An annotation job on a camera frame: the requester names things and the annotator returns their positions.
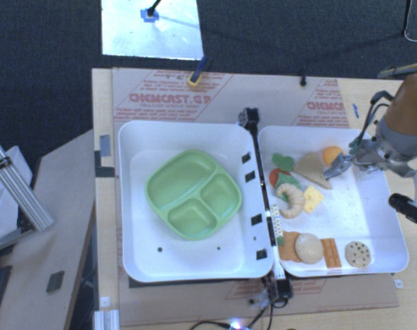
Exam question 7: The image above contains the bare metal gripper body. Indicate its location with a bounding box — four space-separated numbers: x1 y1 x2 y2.
347 137 417 179

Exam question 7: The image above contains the orange toy ball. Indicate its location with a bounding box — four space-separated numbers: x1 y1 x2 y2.
322 145 345 166

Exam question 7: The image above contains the tan toy sandwich triangle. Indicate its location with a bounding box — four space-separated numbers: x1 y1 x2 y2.
293 151 334 190

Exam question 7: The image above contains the yellow toy cheese slice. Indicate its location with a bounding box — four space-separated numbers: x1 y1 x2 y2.
302 184 325 215

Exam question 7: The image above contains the beige toy shrimp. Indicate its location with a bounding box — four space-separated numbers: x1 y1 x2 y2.
275 182 306 220

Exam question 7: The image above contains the green toy lettuce leaf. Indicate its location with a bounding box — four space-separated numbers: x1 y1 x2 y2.
275 171 303 192

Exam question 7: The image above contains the white plastic tray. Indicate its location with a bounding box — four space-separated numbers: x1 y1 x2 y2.
118 120 275 283
257 125 410 278

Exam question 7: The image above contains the green toy broccoli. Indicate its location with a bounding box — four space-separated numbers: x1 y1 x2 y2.
271 153 295 172

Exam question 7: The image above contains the red toy tomato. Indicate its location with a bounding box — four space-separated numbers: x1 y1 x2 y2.
268 168 292 188

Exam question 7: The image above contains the thin black and white rod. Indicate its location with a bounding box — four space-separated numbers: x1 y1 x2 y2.
245 115 287 282

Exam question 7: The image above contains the beige toy bread roll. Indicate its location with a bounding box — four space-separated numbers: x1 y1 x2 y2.
295 232 325 265

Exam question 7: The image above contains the chocolate chip toy cookie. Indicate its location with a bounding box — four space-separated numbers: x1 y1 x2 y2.
344 240 372 269

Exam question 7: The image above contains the brown cardboard board red print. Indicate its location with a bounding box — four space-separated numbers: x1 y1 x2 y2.
111 67 406 327

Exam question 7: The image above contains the green divided plate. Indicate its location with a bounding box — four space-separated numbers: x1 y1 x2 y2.
145 148 244 242

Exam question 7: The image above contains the black cylinder on white bracket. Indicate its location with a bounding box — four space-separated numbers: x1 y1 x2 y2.
388 170 417 224

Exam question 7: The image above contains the black block with thin wires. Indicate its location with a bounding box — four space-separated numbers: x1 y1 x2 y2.
237 107 260 128
261 276 294 306

